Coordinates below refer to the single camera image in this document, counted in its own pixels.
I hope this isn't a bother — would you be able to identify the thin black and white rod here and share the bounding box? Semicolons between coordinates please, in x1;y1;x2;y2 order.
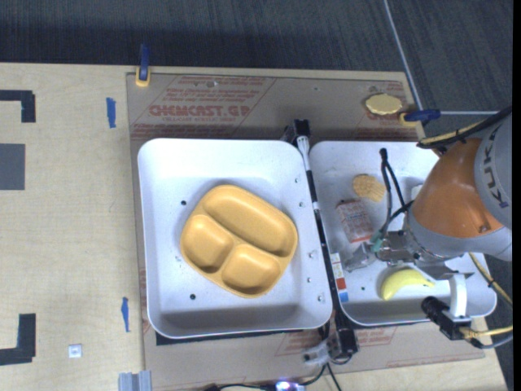
296;134;352;333

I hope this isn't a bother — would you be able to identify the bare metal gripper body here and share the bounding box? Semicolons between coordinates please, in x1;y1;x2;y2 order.
374;230;422;266

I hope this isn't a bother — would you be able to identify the white plastic tray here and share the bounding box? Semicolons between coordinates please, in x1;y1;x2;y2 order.
309;139;499;327
136;137;334;340

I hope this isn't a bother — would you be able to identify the pale yellow round biscuit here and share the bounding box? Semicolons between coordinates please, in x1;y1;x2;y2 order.
364;92;405;116

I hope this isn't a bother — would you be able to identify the tan waffle biscuit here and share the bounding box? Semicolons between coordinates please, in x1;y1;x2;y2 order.
352;173;387;204

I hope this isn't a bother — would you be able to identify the black block with thin wires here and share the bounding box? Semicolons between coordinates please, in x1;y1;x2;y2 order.
332;323;360;358
280;118;313;144

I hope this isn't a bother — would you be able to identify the yellow divided plate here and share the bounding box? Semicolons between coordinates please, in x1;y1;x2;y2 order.
178;183;300;300

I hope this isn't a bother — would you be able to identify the brown cardboard board red print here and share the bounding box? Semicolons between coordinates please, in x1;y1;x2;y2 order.
125;68;486;377

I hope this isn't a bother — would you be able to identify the orange and white carton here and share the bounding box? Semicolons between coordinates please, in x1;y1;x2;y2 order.
334;198;375;244

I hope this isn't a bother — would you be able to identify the black cylinder on white bracket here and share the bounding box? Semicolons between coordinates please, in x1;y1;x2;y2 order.
420;272;475;340

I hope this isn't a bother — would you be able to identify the yellow banana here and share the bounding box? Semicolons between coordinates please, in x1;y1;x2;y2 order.
379;267;436;302

